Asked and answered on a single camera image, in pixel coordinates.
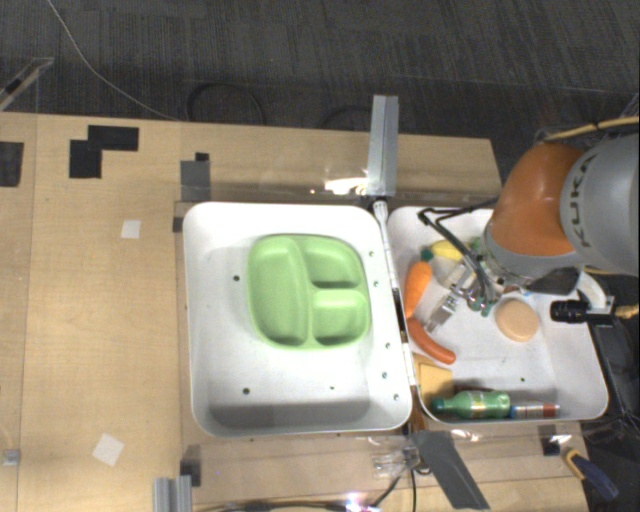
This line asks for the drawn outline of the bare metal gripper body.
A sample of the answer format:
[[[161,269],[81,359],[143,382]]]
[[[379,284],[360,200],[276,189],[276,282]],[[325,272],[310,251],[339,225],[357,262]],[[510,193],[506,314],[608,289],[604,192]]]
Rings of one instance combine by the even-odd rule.
[[[462,301],[468,306],[494,306],[505,293],[505,286],[488,270],[485,270],[482,277],[478,277],[475,270],[463,260],[441,260],[438,263],[438,283],[446,290],[438,302],[439,306],[450,292],[462,295]]]

